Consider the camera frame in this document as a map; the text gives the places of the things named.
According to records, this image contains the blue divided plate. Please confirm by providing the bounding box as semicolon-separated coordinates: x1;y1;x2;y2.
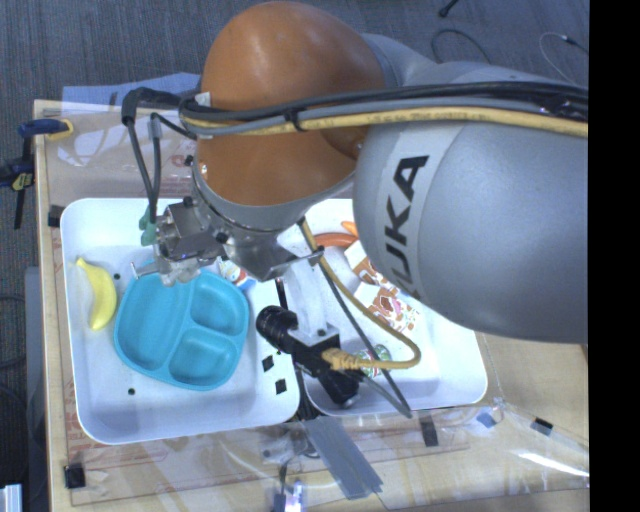
112;263;252;393

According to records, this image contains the small colourful printed can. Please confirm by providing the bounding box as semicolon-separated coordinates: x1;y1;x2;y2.
216;256;259;294

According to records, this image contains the white plastic tray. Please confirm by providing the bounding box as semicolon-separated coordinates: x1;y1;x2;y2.
59;196;302;447
298;198;490;418

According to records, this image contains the black cylinder on white bracket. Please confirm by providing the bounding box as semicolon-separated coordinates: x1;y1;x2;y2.
255;248;363;409

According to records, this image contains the yellow banana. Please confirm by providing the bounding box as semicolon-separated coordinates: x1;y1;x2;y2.
74;256;119;333

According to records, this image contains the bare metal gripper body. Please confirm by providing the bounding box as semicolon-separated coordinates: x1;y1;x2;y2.
155;198;297;283

